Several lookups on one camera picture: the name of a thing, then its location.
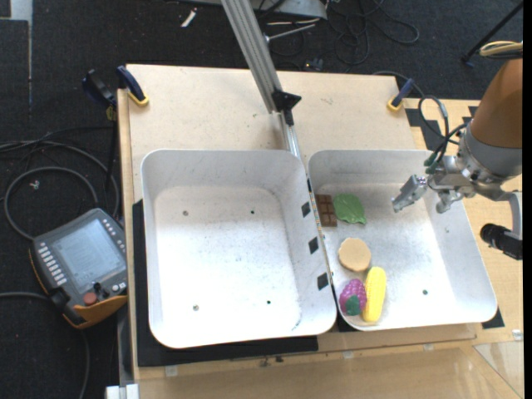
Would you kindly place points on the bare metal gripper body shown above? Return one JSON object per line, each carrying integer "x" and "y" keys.
{"x": 455, "y": 177}

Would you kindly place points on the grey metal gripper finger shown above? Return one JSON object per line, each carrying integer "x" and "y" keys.
{"x": 409, "y": 193}
{"x": 446, "y": 201}

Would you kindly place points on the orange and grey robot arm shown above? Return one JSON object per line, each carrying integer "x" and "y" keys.
{"x": 500, "y": 110}

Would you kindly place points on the green lettuce leaf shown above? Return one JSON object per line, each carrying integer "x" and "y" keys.
{"x": 350, "y": 209}

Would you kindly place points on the white plastic tray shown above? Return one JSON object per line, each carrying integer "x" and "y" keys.
{"x": 224, "y": 247}
{"x": 407, "y": 264}

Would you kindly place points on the tan round biscuit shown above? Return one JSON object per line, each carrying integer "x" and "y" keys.
{"x": 354, "y": 254}

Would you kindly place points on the brown chocolate bar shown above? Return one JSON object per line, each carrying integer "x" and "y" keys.
{"x": 326, "y": 211}

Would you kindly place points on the yellow corn cob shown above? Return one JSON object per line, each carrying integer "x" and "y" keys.
{"x": 374, "y": 293}

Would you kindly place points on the purple grapes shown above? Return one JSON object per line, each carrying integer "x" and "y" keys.
{"x": 353, "y": 295}

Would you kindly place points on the pale wood board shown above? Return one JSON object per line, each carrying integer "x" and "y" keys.
{"x": 199, "y": 106}

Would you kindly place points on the black cylinder on white bracket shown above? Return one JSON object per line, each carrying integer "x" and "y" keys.
{"x": 500, "y": 237}

